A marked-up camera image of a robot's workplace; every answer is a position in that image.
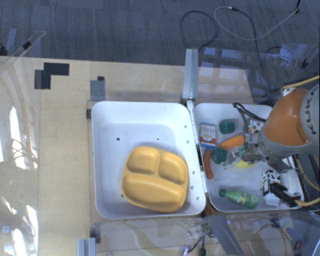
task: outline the small box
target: small box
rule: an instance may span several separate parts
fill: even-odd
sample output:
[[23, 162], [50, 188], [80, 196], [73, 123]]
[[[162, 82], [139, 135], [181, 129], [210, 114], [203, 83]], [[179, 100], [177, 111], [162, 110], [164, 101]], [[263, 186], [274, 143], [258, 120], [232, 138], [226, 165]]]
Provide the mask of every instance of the small box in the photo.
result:
[[216, 147], [216, 127], [213, 124], [200, 124], [200, 145], [210, 149]]
[[262, 192], [263, 198], [267, 205], [278, 207], [280, 204], [280, 198], [270, 192], [269, 184], [280, 184], [280, 175], [275, 170], [266, 170], [262, 173]]

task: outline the wire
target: wire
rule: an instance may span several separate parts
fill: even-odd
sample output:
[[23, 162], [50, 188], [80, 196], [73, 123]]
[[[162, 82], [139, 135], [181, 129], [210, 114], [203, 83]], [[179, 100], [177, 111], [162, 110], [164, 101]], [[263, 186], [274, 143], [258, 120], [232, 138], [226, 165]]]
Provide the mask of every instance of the wire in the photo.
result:
[[288, 84], [288, 85], [283, 86], [283, 87], [282, 87], [282, 90], [287, 89], [287, 88], [292, 88], [292, 87], [299, 87], [299, 86], [305, 85], [305, 84], [307, 84], [307, 83], [316, 81], [316, 80], [318, 80], [319, 78], [320, 78], [320, 76], [317, 75], [317, 76], [311, 77], [311, 78], [309, 78], [309, 79], [306, 79], [306, 80], [303, 80], [303, 81], [300, 81], [300, 82]]
[[205, 248], [205, 239], [206, 239], [206, 236], [204, 235], [202, 239], [202, 248]]
[[203, 236], [201, 236], [200, 238], [199, 238], [199, 240], [194, 244], [194, 246], [192, 247], [192, 248], [190, 248], [190, 249], [188, 249], [188, 254], [189, 253], [191, 253], [197, 246], [198, 246], [198, 244], [201, 242], [201, 240], [204, 240], [205, 239], [205, 236], [206, 235], [203, 235]]
[[180, 21], [180, 32], [181, 32], [181, 35], [182, 35], [182, 41], [183, 41], [183, 44], [186, 48], [190, 48], [187, 44], [187, 41], [186, 41], [186, 38], [185, 38], [185, 34], [184, 34], [184, 31], [183, 31], [183, 21], [184, 19], [186, 18], [186, 16], [188, 16], [189, 14], [194, 14], [194, 13], [198, 13], [198, 14], [202, 14], [204, 16], [207, 16], [211, 21], [212, 23], [214, 24], [214, 27], [215, 27], [215, 34], [213, 35], [212, 39], [209, 40], [208, 42], [206, 42], [205, 44], [201, 45], [199, 48], [202, 48], [202, 47], [205, 47], [207, 46], [208, 44], [210, 44], [213, 40], [215, 40], [215, 38], [217, 37], [218, 35], [218, 25], [217, 23], [215, 22], [215, 20], [207, 13], [201, 11], [201, 10], [191, 10], [191, 11], [188, 11], [187, 13], [185, 13], [182, 18], [181, 18], [181, 21]]
[[234, 108], [236, 108], [236, 110], [238, 110], [239, 114], [242, 117], [242, 120], [243, 120], [243, 123], [244, 123], [244, 127], [245, 127], [245, 133], [247, 134], [246, 140], [245, 140], [245, 142], [243, 144], [243, 146], [244, 146], [243, 150], [247, 150], [247, 148], [249, 146], [249, 141], [250, 141], [250, 137], [249, 137], [250, 133], [249, 133], [249, 128], [248, 128], [245, 112], [244, 112], [243, 109], [239, 108], [236, 103], [234, 103], [232, 105], [233, 105]]
[[271, 50], [273, 50], [273, 49], [281, 49], [281, 48], [282, 48], [282, 47], [279, 46], [279, 45], [272, 46], [272, 47], [270, 47], [268, 50], [266, 50], [265, 53], [268, 54], [268, 53], [269, 53]]
[[[315, 184], [313, 184], [311, 182], [311, 180], [306, 176], [305, 172], [304, 172], [304, 169], [302, 168], [302, 165], [300, 163], [300, 160], [296, 157], [295, 158], [296, 160], [296, 163], [300, 169], [300, 172], [301, 172], [301, 175], [302, 177], [309, 183], [309, 185], [311, 187], [313, 187], [315, 190], [317, 191], [320, 191], [320, 187], [319, 186], [316, 186]], [[299, 207], [308, 207], [308, 206], [312, 206], [312, 205], [315, 205], [316, 203], [320, 202], [320, 197], [318, 197], [317, 199], [315, 200], [312, 200], [310, 202], [305, 202], [305, 201], [302, 201], [302, 200], [295, 200], [294, 201]]]
[[311, 187], [313, 187], [315, 190], [317, 190], [317, 191], [320, 192], [320, 187], [319, 187], [319, 186], [316, 186], [315, 184], [313, 184], [312, 181], [306, 176], [306, 174], [305, 174], [305, 172], [304, 172], [304, 169], [302, 168], [302, 165], [301, 165], [301, 163], [300, 163], [300, 160], [299, 160], [297, 157], [295, 158], [295, 160], [296, 160], [296, 163], [297, 163], [297, 165], [298, 165], [298, 167], [299, 167], [299, 169], [300, 169], [300, 172], [301, 172], [302, 177], [309, 183], [309, 185], [310, 185]]
[[289, 165], [289, 167], [290, 167], [290, 169], [293, 169], [293, 167], [292, 167], [292, 164], [291, 164], [291, 162], [290, 162], [290, 159], [289, 159], [289, 157], [286, 157], [286, 160], [287, 160], [287, 164]]
[[256, 119], [257, 121], [260, 121], [260, 122], [263, 122], [263, 123], [265, 123], [267, 121], [266, 119], [261, 118], [261, 117], [257, 116], [256, 114], [250, 112], [242, 104], [240, 104], [238, 102], [234, 102], [234, 103], [232, 103], [232, 105], [233, 105], [234, 108], [236, 108], [238, 110], [239, 110], [239, 108], [238, 108], [238, 106], [239, 106], [247, 116], [249, 116], [249, 117], [251, 117], [253, 119]]
[[[233, 10], [243, 14], [244, 16], [246, 16], [249, 19], [249, 21], [251, 22], [251, 25], [252, 25], [253, 36], [254, 36], [254, 38], [256, 38], [257, 37], [257, 31], [256, 31], [256, 27], [255, 27], [255, 24], [254, 24], [254, 21], [252, 20], [252, 18], [250, 18], [250, 16], [248, 14], [246, 14], [242, 10], [236, 9], [234, 7], [233, 7]], [[261, 60], [260, 52], [259, 52], [259, 46], [258, 46], [258, 42], [256, 40], [254, 41], [254, 45], [255, 45], [257, 57], [258, 57], [258, 60], [259, 60], [262, 77], [265, 78], [266, 76], [265, 76], [265, 70], [264, 70], [264, 66], [263, 66], [263, 61]]]
[[[295, 171], [298, 175], [300, 175], [302, 178], [304, 178], [304, 177], [308, 177], [307, 175], [305, 175], [305, 174], [302, 174], [302, 173], [300, 173], [300, 172], [297, 172], [297, 171]], [[316, 184], [316, 182], [315, 181], [312, 181], [312, 180], [310, 180], [313, 184], [315, 184], [315, 186], [317, 186], [317, 184]]]
[[300, 5], [301, 5], [301, 0], [298, 0], [298, 2], [296, 3], [296, 7], [295, 7], [295, 8], [296, 8], [297, 10], [299, 10]]
[[308, 206], [312, 206], [312, 205], [315, 205], [316, 203], [319, 203], [320, 202], [320, 197], [318, 197], [317, 199], [314, 199], [310, 202], [305, 202], [305, 201], [302, 201], [302, 200], [295, 200], [294, 201], [299, 207], [308, 207]]
[[260, 40], [260, 39], [263, 39], [265, 38], [267, 35], [269, 35], [273, 30], [275, 30], [277, 27], [279, 27], [280, 25], [282, 25], [283, 23], [285, 23], [288, 19], [291, 18], [292, 15], [294, 15], [299, 9], [296, 8], [294, 10], [293, 13], [291, 13], [285, 20], [283, 20], [282, 22], [280, 22], [278, 25], [274, 26], [272, 29], [270, 29], [266, 34], [264, 34], [263, 36], [260, 36], [260, 37], [256, 37], [256, 38], [253, 38], [253, 39], [248, 39], [248, 38], [244, 38], [244, 37], [241, 37], [241, 36], [238, 36], [234, 33], [232, 33], [231, 31], [229, 31], [227, 28], [225, 28], [217, 19], [216, 17], [216, 12], [220, 9], [229, 9], [231, 11], [239, 11], [239, 9], [235, 8], [235, 7], [232, 7], [232, 6], [220, 6], [218, 7], [217, 9], [215, 9], [214, 11], [214, 19], [215, 21], [218, 23], [218, 25], [223, 28], [226, 32], [228, 32], [229, 34], [233, 35], [234, 37], [238, 38], [238, 39], [241, 39], [241, 40], [244, 40], [244, 41], [257, 41], [257, 40]]
[[272, 222], [271, 226], [275, 227], [276, 229], [281, 228], [281, 226], [278, 223], [276, 223], [276, 221], [274, 219], [270, 219], [270, 221]]

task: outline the bottle cap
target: bottle cap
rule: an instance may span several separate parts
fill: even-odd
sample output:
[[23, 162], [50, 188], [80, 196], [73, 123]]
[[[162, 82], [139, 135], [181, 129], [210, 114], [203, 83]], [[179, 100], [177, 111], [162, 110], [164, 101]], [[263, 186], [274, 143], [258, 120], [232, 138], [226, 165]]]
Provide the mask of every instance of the bottle cap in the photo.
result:
[[225, 189], [220, 189], [219, 196], [224, 198], [226, 196], [226, 190]]

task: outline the yellow sponge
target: yellow sponge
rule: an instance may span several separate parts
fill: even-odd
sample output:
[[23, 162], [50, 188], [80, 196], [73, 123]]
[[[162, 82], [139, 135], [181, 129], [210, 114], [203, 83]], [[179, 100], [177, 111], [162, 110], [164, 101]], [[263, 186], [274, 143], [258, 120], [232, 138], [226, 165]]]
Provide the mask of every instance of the yellow sponge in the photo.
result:
[[252, 164], [249, 164], [248, 162], [246, 161], [243, 161], [243, 160], [240, 160], [240, 162], [238, 162], [235, 167], [238, 167], [238, 168], [241, 168], [241, 169], [245, 169], [245, 168], [250, 168], [252, 166], [254, 166], [256, 164], [255, 163], [252, 163]]

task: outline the black tape mark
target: black tape mark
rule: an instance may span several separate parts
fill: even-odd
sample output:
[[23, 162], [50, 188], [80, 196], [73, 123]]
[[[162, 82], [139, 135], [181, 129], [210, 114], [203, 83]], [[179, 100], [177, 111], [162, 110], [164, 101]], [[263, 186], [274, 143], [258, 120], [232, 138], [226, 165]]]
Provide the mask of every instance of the black tape mark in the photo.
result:
[[69, 76], [69, 64], [45, 62], [43, 70], [34, 71], [34, 89], [51, 89], [51, 76]]
[[30, 48], [31, 45], [32, 45], [31, 42], [28, 41], [22, 47], [26, 51], [26, 50], [28, 50]]
[[5, 46], [0, 43], [0, 56], [7, 56], [8, 55], [8, 51], [6, 50]]
[[86, 110], [86, 119], [87, 120], [91, 119], [91, 111], [92, 111], [92, 109], [87, 108], [87, 110]]

